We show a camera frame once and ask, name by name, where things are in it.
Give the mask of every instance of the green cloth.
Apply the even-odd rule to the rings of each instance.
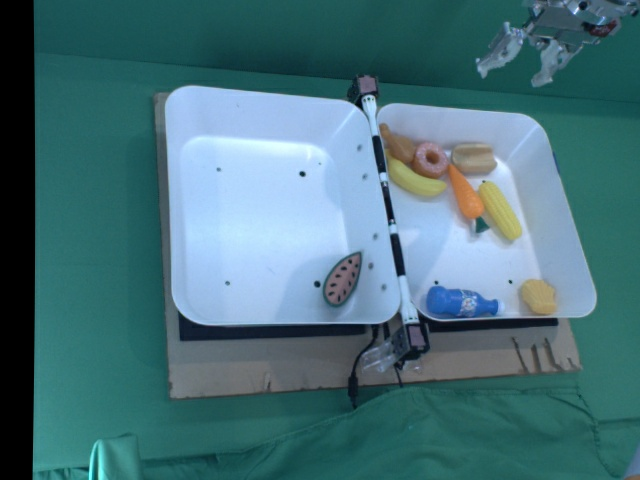
[[[96,442],[89,470],[76,470],[78,476],[41,472],[34,478],[610,479],[621,478],[631,461],[640,421],[616,431],[615,449],[603,454],[598,424],[574,389],[406,387],[247,450],[141,460],[136,437],[125,435]]]

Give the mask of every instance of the yellow corn cob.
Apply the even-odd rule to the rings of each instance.
[[[485,209],[504,236],[509,240],[515,240],[522,235],[522,227],[518,217],[513,213],[509,202],[495,183],[485,181],[478,188],[478,194]]]

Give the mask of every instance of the toy watermelon slice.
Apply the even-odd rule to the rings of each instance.
[[[360,252],[345,256],[336,263],[324,281],[322,294],[327,304],[337,307],[347,301],[358,284],[361,265],[362,254]]]

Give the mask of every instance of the blue bottle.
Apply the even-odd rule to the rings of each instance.
[[[448,290],[434,286],[427,293],[427,311],[434,315],[450,315],[459,318],[504,313],[504,304],[498,299],[486,300],[471,290]]]

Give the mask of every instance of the toy donut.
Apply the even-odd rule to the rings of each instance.
[[[415,172],[433,179],[442,176],[448,165],[449,159],[444,149],[433,142],[420,144],[411,162],[411,167]]]

